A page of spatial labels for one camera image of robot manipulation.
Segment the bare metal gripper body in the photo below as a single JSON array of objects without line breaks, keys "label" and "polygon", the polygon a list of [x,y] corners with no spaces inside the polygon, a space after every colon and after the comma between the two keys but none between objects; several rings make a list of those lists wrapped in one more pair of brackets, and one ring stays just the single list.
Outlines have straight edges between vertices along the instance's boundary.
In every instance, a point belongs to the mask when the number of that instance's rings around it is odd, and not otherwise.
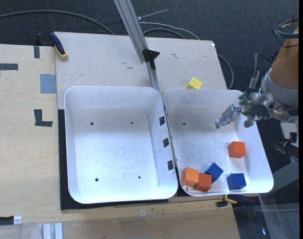
[{"label": "bare metal gripper body", "polygon": [[296,122],[299,116],[290,114],[294,109],[295,107],[279,102],[270,93],[245,92],[240,96],[241,113],[255,120],[274,118],[281,122]]}]

